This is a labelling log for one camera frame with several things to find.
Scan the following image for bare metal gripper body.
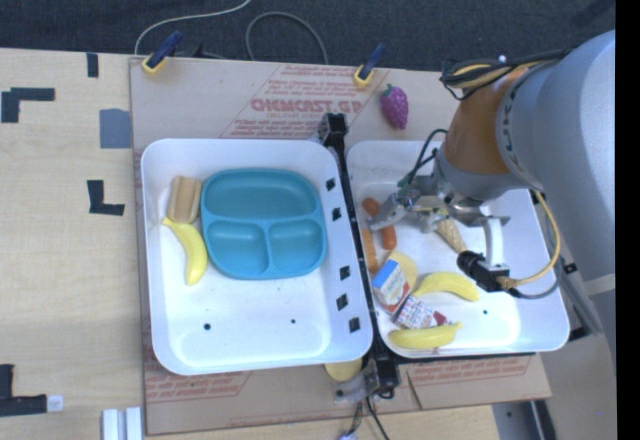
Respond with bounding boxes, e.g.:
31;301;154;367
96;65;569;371
398;177;512;229

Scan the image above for tan ice cream cone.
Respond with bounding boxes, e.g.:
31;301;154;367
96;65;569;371
435;217;469;255

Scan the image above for thin black rod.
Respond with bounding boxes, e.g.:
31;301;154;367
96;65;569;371
330;127;389;382

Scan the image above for orange bread piece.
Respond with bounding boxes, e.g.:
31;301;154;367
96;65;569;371
360;227;380;275

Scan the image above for yellow banana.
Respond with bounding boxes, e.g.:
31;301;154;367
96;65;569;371
161;216;209;287
387;321;464;351
410;271;481;304

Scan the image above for blue and orange carton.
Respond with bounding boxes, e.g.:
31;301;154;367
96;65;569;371
371;259;413;315

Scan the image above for red and white packet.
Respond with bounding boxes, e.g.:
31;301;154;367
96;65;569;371
391;295;454;331

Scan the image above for purple grapes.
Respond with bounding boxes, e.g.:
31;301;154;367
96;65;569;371
378;83;410;131

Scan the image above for white plastic tray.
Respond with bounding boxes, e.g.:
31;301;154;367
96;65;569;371
345;140;571;360
140;137;374;376

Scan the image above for blue divided plate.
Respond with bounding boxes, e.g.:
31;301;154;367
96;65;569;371
200;168;329;281

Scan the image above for yellow lemon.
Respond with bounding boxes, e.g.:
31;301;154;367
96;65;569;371
323;356;364;383

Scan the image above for tan hot dog bun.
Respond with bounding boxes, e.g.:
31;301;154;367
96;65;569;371
166;175;203;225

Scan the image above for brown cardboard board red print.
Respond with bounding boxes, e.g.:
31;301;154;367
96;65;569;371
128;56;554;437

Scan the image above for black cylinder on white bracket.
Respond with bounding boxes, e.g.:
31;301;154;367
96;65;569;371
455;215;512;294

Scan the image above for black block with wires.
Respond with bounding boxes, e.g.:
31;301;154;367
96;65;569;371
369;355;402;398
318;112;350;148

